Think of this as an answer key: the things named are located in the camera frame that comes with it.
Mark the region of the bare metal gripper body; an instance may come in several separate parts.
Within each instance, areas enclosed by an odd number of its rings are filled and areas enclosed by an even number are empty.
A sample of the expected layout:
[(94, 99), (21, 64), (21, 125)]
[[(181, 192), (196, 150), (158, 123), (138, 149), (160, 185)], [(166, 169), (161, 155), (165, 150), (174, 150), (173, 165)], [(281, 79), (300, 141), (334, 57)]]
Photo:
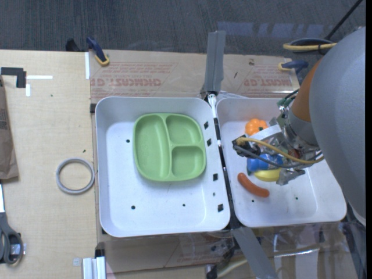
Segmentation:
[(300, 172), (321, 162), (320, 148), (297, 136), (289, 120), (270, 120), (270, 129), (270, 155), (281, 158), (283, 169)]

